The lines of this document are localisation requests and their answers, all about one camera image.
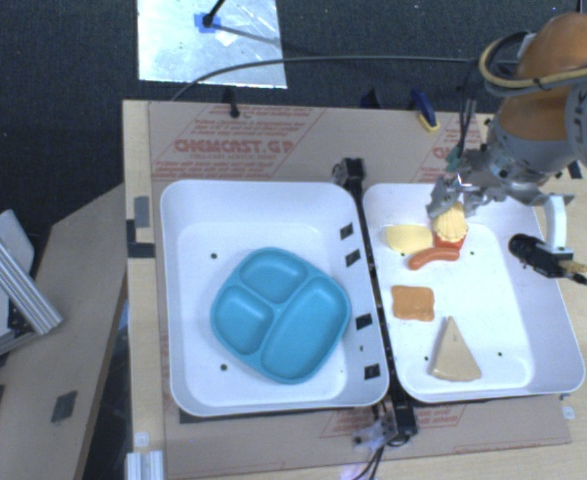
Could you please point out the brown cardboard board red print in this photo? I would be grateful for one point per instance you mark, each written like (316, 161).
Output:
(253, 143)

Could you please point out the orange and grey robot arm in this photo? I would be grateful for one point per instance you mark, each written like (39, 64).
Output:
(558, 53)

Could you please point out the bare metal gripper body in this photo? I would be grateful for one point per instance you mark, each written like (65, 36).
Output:
(488, 178)

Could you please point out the orange toy sausage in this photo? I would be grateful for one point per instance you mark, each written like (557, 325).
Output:
(430, 258)

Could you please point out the beige toy pizza slice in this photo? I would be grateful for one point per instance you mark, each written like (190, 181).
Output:
(454, 358)

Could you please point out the yellow and red toy fries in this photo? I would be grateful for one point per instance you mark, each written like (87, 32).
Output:
(450, 228)

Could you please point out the yellow toy chip slice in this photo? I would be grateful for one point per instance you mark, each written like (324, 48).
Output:
(407, 238)

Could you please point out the blue divided plate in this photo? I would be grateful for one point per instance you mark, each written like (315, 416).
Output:
(283, 318)

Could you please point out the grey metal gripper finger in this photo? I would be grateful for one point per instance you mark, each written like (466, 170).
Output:
(440, 200)
(474, 202)

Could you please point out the black cylinder on white bracket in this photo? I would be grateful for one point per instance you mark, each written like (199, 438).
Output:
(538, 255)

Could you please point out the white plastic tray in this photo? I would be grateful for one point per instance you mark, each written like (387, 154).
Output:
(503, 308)
(273, 208)

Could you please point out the thin black rod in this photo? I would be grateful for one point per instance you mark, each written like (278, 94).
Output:
(377, 288)

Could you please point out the orange toy biscuit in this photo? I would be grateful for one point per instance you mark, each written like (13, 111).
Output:
(413, 303)

